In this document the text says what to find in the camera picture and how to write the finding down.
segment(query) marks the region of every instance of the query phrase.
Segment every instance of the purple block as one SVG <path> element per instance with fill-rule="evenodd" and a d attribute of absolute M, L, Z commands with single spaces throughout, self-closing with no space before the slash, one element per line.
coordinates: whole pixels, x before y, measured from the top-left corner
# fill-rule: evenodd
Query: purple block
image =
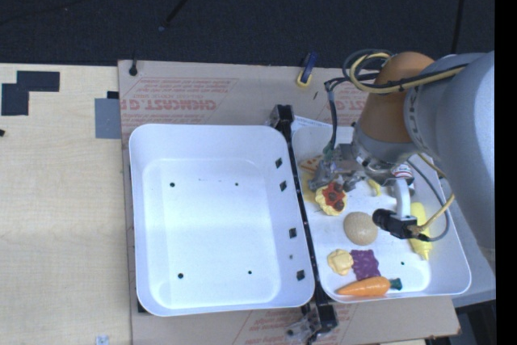
<path fill-rule="evenodd" d="M 352 269 L 357 280 L 380 276 L 379 262 L 375 258 L 373 250 L 351 250 L 350 255 L 354 259 Z"/>

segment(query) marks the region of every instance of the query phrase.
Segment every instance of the orange carrot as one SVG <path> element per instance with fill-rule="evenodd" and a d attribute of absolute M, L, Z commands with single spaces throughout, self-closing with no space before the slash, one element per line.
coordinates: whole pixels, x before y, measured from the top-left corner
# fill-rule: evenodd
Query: orange carrot
<path fill-rule="evenodd" d="M 391 288 L 401 290 L 400 279 L 389 280 L 383 276 L 373 276 L 343 286 L 336 293 L 338 295 L 353 295 L 357 297 L 379 297 Z"/>

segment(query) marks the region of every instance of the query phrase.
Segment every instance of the cardboard sheet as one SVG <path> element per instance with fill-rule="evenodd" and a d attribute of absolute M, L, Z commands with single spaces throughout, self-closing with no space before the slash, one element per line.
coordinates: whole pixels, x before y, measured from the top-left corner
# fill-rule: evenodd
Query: cardboard sheet
<path fill-rule="evenodd" d="M 300 309 L 253 310 L 160 318 L 138 312 L 135 284 L 132 197 L 128 139 L 142 124 L 266 124 L 277 104 L 292 105 L 296 116 L 330 123 L 323 82 L 341 69 L 314 68 L 311 83 L 296 84 L 298 67 L 120 61 L 120 117 L 128 236 L 132 338 L 135 345 L 200 344 L 291 345 L 285 328 L 301 318 Z M 338 122 L 359 118 L 366 94 L 344 83 L 334 92 Z M 338 327 L 317 343 L 369 344 L 458 334 L 459 322 L 449 297 L 336 304 Z"/>

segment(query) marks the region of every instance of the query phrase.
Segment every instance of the robotic hand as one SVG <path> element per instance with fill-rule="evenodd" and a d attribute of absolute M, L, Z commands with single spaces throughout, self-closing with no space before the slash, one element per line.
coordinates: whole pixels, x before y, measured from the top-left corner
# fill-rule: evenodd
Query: robotic hand
<path fill-rule="evenodd" d="M 361 76 L 359 71 L 374 59 L 382 59 L 384 64 L 374 83 L 365 83 L 372 77 Z M 354 126 L 352 143 L 335 148 L 333 134 L 310 184 L 319 186 L 345 166 L 343 170 L 350 173 L 349 189 L 361 176 L 380 185 L 397 183 L 397 202 L 402 202 L 407 198 L 407 186 L 398 185 L 400 179 L 394 171 L 412 155 L 428 154 L 442 167 L 440 172 L 446 175 L 495 272 L 494 52 L 450 55 L 433 61 L 421 53 L 368 51 L 354 62 L 349 74 L 346 70 L 347 62 L 340 82 L 351 81 L 369 95 Z M 335 85 L 326 84 L 334 131 Z M 393 214 L 382 209 L 373 214 L 379 227 L 399 238 L 417 235 L 413 219 L 405 212 Z"/>

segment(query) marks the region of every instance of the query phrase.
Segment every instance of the brown round object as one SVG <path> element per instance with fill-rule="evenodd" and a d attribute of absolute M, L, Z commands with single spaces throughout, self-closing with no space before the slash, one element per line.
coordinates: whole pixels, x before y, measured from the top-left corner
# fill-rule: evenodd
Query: brown round object
<path fill-rule="evenodd" d="M 356 245 L 366 246 L 377 239 L 379 228 L 365 212 L 348 213 L 343 222 L 345 234 Z"/>

